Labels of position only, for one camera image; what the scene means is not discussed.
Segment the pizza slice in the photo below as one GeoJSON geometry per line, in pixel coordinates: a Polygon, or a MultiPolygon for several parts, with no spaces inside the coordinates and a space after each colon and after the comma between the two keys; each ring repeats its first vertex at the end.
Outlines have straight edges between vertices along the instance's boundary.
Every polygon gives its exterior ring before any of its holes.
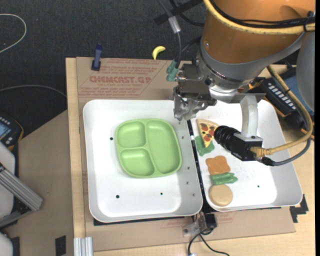
{"type": "Polygon", "coordinates": [[[207,148],[214,139],[215,129],[219,125],[215,122],[205,119],[197,119],[196,124],[201,134],[204,147],[207,148]]]}

